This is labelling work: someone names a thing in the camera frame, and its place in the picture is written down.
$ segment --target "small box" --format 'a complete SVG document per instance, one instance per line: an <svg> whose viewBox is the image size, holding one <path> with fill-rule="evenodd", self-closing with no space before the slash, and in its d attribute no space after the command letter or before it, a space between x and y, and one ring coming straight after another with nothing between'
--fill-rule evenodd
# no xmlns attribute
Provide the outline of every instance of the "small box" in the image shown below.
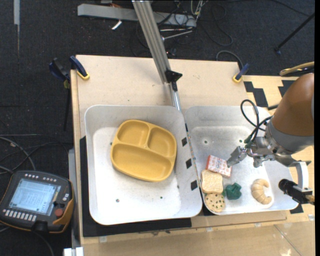
<svg viewBox="0 0 320 256"><path fill-rule="evenodd" d="M221 174L225 178L230 178L232 167L227 166L227 161L214 155L209 155L205 169L214 173Z"/></svg>

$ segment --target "black floor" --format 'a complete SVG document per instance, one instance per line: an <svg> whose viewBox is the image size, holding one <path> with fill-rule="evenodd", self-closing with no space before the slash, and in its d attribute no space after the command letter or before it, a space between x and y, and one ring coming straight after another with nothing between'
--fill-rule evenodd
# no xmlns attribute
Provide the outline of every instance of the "black floor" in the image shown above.
<svg viewBox="0 0 320 256"><path fill-rule="evenodd" d="M14 0L0 1L0 138L23 147L37 170L64 177L69 170L67 151L73 147L72 118L69 112L64 130L68 91L50 73L49 63L58 58L69 70L68 59L76 54L151 56L136 22L123 21L112 30L117 20L78 16L77 6L83 3L101 1L20 0L18 26ZM130 1L113 3L133 8ZM198 1L193 3L195 9ZM152 8L170 13L177 6L174 1L153 1ZM190 12L190 1L182 1L178 13L183 11ZM277 76L280 70L315 60L314 18L281 47L281 54L274 50L314 12L314 0L209 1L197 29L188 36L166 40L165 47L169 58L238 61L239 65L249 63L248 75ZM17 146L0 139L0 167L30 170L25 158ZM10 180L10 175L2 172L1 197ZM1 256L50 255L46 243L35 234L1 229ZM70 230L44 238L56 256L71 246Z"/></svg>

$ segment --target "bread slice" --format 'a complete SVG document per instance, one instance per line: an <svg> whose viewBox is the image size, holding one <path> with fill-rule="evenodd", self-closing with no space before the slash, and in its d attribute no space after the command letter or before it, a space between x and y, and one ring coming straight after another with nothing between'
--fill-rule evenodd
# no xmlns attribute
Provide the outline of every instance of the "bread slice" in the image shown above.
<svg viewBox="0 0 320 256"><path fill-rule="evenodd" d="M201 188L204 193L221 194L224 191L222 183L223 178L221 174L209 170L203 170L201 172L201 176Z"/></svg>

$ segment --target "black tripod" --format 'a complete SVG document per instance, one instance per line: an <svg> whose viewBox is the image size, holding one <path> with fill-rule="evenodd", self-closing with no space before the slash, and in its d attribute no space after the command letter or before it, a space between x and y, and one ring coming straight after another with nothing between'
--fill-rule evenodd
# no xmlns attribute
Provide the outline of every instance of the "black tripod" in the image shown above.
<svg viewBox="0 0 320 256"><path fill-rule="evenodd" d="M281 51L280 51L280 48L286 43L289 41L290 38L292 38L300 29L302 29L309 21L312 20L312 18L315 17L315 12L313 14L311 14L309 16L309 18L307 18L305 20L305 22L303 22L295 31L293 31L286 39L283 40L282 43L280 43L278 46L276 46L274 48L275 52L279 55L281 55Z"/></svg>

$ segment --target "white tray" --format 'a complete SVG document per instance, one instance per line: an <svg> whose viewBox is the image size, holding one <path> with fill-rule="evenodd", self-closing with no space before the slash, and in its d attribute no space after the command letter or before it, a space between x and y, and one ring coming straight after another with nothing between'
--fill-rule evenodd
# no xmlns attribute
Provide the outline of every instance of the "white tray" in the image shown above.
<svg viewBox="0 0 320 256"><path fill-rule="evenodd" d="M253 108L251 106L243 108L248 118L255 122L256 115ZM261 121L270 116L265 109L258 107L258 110ZM237 146L245 146L240 140L244 141L254 129L242 115L239 106L194 106L186 111L185 122L200 178L209 155L227 160ZM258 136L263 134L263 131L259 131ZM251 195L252 183L260 178L270 184L265 191L267 196L272 196L272 202L268 205L257 202ZM276 161L265 161L262 166L255 168L253 159L247 156L240 163L233 165L230 178L223 178L224 188L233 183L238 183L242 187L241 197L237 200L228 200L225 197L225 209L214 213L230 215L294 209L298 203L278 188L282 179L292 181L289 168Z"/></svg>
<svg viewBox="0 0 320 256"><path fill-rule="evenodd" d="M137 119L169 130L177 141L171 175L160 182L133 178L114 169L111 143L124 121ZM88 162L89 210L101 225L190 218L202 209L184 117L172 106L94 105L84 116Z"/></svg>

